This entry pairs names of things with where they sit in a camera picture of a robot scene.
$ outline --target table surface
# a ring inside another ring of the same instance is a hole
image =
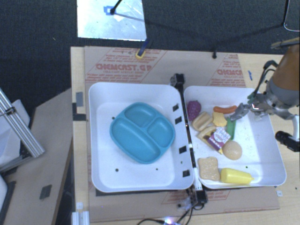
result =
[[[282,55],[268,54],[238,54],[240,66],[244,75],[246,87],[255,88],[263,70],[263,65],[269,60],[280,62]],[[72,70],[72,102],[76,102],[76,92],[85,91],[84,88],[84,48],[71,48],[71,70]],[[248,70],[251,70],[251,80],[248,76]],[[293,108],[291,113],[299,114],[299,108]],[[85,113],[85,105],[77,108],[77,113]],[[290,134],[293,133],[291,121],[285,121],[277,116],[271,116],[271,122],[274,131],[283,130]],[[83,203],[83,209],[89,210],[89,193],[88,193],[88,167],[87,167],[87,139],[86,139],[86,122],[80,121],[73,123],[74,132],[74,167],[75,167],[75,201]],[[281,156],[285,165],[287,179],[286,182],[277,187],[282,192],[279,197],[279,210],[251,211],[213,215],[193,216],[190,225],[211,224],[214,225],[281,225],[296,224],[300,220],[300,166],[299,153],[295,153],[279,145]],[[137,224],[139,220],[114,221],[92,223],[93,225],[132,225]]]

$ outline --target toy sausage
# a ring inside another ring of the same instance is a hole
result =
[[[235,109],[237,109],[238,107],[236,105],[234,106],[231,106],[231,107],[218,107],[218,106],[215,106],[213,108],[214,112],[217,112],[217,113],[223,113],[223,114],[229,114],[229,113],[233,113],[235,111]]]

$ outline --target black carpet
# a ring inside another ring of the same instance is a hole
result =
[[[283,54],[270,45],[299,36],[281,24],[285,0],[142,2],[155,49]],[[290,10],[299,26],[299,3]],[[71,46],[142,44],[78,38],[76,29],[76,0],[0,0],[0,88],[29,114],[71,86]]]

